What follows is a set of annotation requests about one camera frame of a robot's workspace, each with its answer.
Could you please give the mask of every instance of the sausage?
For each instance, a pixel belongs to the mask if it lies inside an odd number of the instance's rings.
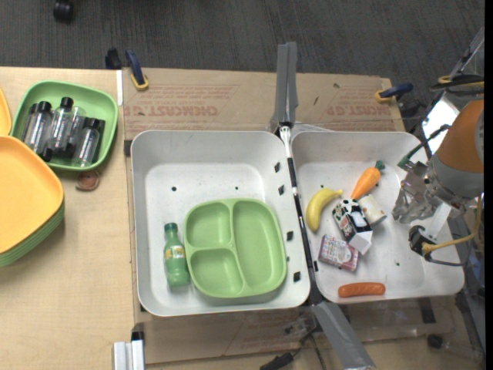
[[[385,285],[380,282],[355,282],[353,284],[340,286],[337,293],[340,298],[365,296],[367,294],[384,294]]]

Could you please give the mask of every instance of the caster wheel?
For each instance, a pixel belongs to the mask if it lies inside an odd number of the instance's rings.
[[[73,4],[64,0],[57,0],[53,8],[53,16],[60,21],[70,22],[73,14]]]

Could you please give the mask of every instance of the wooden table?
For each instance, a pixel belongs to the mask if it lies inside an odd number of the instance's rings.
[[[117,76],[118,72],[110,70],[1,67],[0,87],[14,116],[22,96],[35,82],[76,82],[117,100],[122,96]],[[124,84],[128,83],[125,70],[123,78]],[[110,369],[112,344],[129,340],[138,311],[132,289],[131,195],[127,187],[131,177],[123,152],[126,131],[122,107],[118,124],[112,150],[99,170],[97,190],[78,191],[76,174],[58,173],[65,191],[64,221],[29,254],[0,268],[0,368]],[[449,321],[457,337],[467,341],[453,298],[440,298],[438,303],[450,311]],[[185,328],[186,320],[178,320],[178,325]],[[179,349],[188,349],[187,341],[177,344]],[[327,368],[341,368],[322,338],[319,345]],[[429,352],[423,337],[381,339],[365,343],[365,348],[380,369],[478,368],[460,358]],[[273,353],[258,353],[149,368],[259,368],[273,357]],[[321,368],[313,346],[301,350],[291,368]]]

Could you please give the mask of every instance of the yellow plate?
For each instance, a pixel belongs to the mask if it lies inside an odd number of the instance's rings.
[[[63,187],[22,141],[0,136],[0,254],[29,238],[60,208]]]
[[[0,88],[0,136],[7,136],[10,133],[12,120],[8,112],[7,100],[3,96],[2,88]]]

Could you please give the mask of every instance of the toy banana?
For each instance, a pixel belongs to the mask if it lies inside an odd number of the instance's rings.
[[[332,190],[328,188],[320,189],[316,192],[308,202],[306,212],[306,222],[308,227],[316,232],[320,225],[320,215],[325,206],[337,196],[342,195],[342,189]]]

